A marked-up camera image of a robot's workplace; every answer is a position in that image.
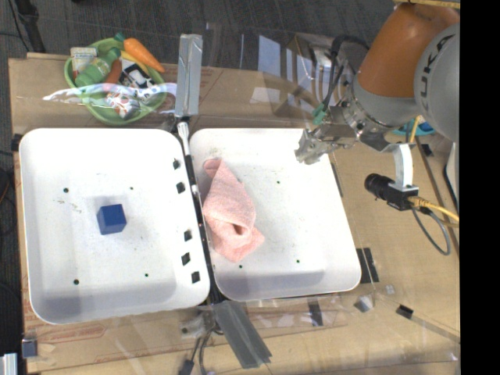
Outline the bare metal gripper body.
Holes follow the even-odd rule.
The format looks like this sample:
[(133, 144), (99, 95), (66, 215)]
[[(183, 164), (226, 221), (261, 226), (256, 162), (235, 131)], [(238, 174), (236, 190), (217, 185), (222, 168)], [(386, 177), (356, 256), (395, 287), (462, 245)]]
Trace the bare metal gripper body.
[(312, 115), (312, 123), (316, 128), (310, 132), (311, 149), (351, 146), (363, 133), (376, 128), (376, 119), (358, 102), (340, 102), (336, 105), (320, 103)]

